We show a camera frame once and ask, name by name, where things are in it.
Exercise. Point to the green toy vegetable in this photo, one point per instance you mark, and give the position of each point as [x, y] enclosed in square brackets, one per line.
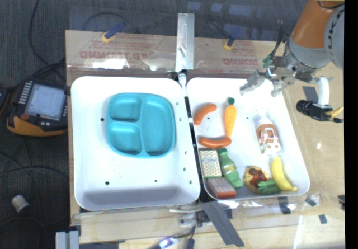
[270, 187]

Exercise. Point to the white plastic tray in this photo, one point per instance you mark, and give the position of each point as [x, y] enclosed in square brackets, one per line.
[92, 144]
[249, 130]

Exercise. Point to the white and orange carton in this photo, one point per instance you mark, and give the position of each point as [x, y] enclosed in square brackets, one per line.
[267, 137]

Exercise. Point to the blue divided plate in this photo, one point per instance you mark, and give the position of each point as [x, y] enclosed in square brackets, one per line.
[156, 124]

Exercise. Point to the small grey metal cylinder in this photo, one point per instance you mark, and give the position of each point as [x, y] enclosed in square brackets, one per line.
[20, 203]

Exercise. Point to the black cylinder on white bracket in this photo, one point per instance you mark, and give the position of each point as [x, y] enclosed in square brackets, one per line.
[314, 109]

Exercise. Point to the orange toy carrot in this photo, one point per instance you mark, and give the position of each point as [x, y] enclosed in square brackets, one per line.
[230, 117]

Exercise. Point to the yellow banana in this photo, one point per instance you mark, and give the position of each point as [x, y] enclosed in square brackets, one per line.
[279, 176]

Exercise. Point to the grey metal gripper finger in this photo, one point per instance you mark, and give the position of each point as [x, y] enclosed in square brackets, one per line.
[278, 88]
[253, 82]

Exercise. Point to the green plastic bottle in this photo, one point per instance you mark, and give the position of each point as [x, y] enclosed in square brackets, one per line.
[230, 171]

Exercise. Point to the orange toy sausage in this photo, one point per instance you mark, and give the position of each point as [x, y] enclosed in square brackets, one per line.
[215, 142]
[202, 113]

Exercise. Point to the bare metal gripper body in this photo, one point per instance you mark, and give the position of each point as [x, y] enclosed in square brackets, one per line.
[282, 71]

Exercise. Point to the orange and red box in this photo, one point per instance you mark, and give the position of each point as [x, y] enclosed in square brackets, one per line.
[222, 187]

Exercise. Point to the brown cardboard board, red print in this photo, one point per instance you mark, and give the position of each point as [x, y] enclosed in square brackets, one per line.
[117, 52]

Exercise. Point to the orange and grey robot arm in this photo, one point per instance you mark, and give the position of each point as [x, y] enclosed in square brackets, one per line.
[309, 29]

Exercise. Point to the toy pizza slice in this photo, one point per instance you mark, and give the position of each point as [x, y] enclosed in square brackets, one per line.
[251, 178]

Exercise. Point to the white and yellow packet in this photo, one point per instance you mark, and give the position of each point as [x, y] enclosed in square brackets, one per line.
[210, 164]

